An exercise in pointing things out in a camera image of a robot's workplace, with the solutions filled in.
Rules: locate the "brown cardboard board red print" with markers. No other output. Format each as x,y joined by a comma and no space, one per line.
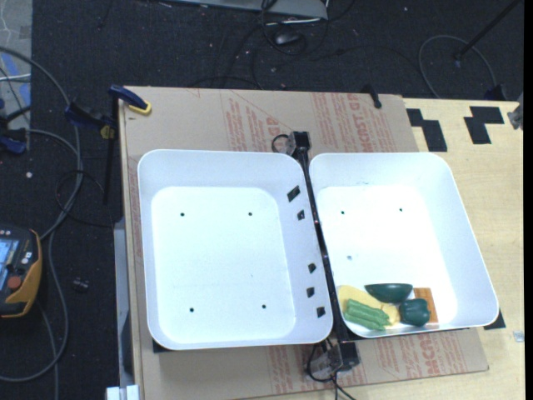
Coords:
250,119

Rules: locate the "yellow toy cheese wedge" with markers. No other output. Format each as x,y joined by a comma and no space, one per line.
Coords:
358,296

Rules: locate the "green beans bundle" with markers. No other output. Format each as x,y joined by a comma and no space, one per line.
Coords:
366,315

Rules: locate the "dark green bowl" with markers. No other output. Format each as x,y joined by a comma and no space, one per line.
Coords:
387,292

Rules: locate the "orange brown biscuit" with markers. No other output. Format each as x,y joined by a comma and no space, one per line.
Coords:
428,298

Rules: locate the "white plastic tray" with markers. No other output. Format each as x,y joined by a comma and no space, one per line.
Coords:
391,244
216,265

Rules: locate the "thin black rod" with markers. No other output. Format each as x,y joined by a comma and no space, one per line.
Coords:
318,231

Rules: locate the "green bell pepper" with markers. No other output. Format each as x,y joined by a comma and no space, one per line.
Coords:
414,311

